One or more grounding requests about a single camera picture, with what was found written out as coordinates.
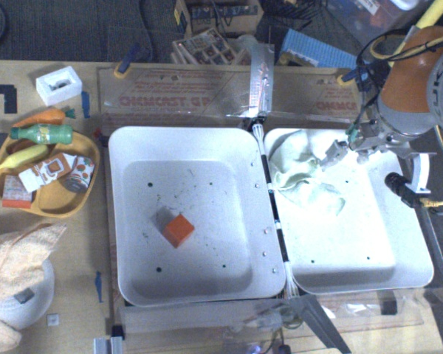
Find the wooden table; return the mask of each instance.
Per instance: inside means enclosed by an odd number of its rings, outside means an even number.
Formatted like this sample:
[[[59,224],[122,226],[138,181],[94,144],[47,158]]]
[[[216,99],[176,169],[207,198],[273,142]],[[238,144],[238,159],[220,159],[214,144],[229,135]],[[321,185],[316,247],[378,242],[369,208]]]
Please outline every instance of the wooden table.
[[[0,133],[9,131],[13,122],[32,111],[43,109],[44,103],[35,90],[38,76],[65,66],[72,66],[83,81],[83,89],[90,93],[89,119],[84,119],[80,97],[74,97],[57,105],[74,108],[77,119],[72,121],[75,130],[91,136],[100,126],[97,67],[107,63],[59,63],[0,60],[0,83],[13,84],[18,89],[18,114],[4,114],[3,96],[0,96]],[[42,218],[19,210],[4,209],[0,203],[0,234],[23,231],[41,222],[56,219]],[[55,272],[55,296],[47,313],[58,313],[58,326],[47,327],[46,316],[33,326],[23,330],[20,346],[11,353],[91,353],[94,338],[107,336],[113,324],[111,305],[111,265],[109,256],[109,223],[106,204],[104,169],[97,174],[94,189],[86,205],[75,215],[66,218],[68,229],[50,256]],[[94,280],[96,272],[102,274],[103,303],[99,303]],[[407,326],[342,333],[353,353],[443,353],[442,340],[429,305],[407,298],[413,306],[416,318]],[[287,339],[293,353],[308,353],[321,348],[314,336]],[[155,353],[155,350],[136,350],[131,339],[125,343],[129,353]],[[190,353],[206,353],[207,350],[191,350]],[[166,353],[180,351],[177,345]],[[337,350],[321,350],[315,353],[338,353]]]

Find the white tray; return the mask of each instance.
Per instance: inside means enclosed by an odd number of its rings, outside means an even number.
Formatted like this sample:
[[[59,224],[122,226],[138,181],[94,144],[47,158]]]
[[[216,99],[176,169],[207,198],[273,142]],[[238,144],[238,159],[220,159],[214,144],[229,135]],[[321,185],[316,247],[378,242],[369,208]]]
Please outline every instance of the white tray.
[[[275,129],[264,139],[268,157],[296,130]],[[341,130],[306,130],[319,159]],[[275,193],[294,278],[311,294],[418,288],[433,278],[433,264],[413,209],[385,185],[390,172],[402,174],[397,157],[375,153],[367,164],[349,152],[340,163],[320,172],[346,199],[336,218],[305,214]]]
[[[233,128],[127,127],[109,141],[118,282],[133,305],[278,294],[285,273],[258,145]],[[161,234],[182,213],[178,249]]]

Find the plastic bin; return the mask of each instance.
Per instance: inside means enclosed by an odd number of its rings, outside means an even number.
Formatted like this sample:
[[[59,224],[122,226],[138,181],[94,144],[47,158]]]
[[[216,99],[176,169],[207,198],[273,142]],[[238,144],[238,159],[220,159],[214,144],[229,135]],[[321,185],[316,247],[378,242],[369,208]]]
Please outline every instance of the plastic bin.
[[[407,28],[433,0],[329,0],[328,9],[363,45],[392,29]]]

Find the crumpled plastic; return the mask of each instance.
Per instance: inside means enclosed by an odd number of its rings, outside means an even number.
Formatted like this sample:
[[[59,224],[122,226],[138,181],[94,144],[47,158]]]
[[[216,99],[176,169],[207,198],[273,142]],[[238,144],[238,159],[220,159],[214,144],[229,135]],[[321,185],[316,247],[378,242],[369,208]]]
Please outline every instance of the crumpled plastic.
[[[0,235],[0,301],[42,282],[43,261],[65,230],[64,224],[48,224]],[[21,334],[0,320],[0,353],[17,347],[20,340]]]
[[[307,132],[290,134],[269,159],[272,183],[301,209],[319,215],[338,215],[346,200],[330,184],[318,179],[320,161],[310,148]]]

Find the green bottle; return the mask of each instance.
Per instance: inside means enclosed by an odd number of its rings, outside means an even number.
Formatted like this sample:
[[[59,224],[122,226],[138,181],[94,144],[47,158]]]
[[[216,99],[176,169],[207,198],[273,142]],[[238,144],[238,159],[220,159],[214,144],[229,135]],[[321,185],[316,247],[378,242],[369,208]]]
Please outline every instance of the green bottle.
[[[14,127],[10,132],[11,139],[29,139],[39,145],[72,143],[72,126],[37,124],[28,128]]]

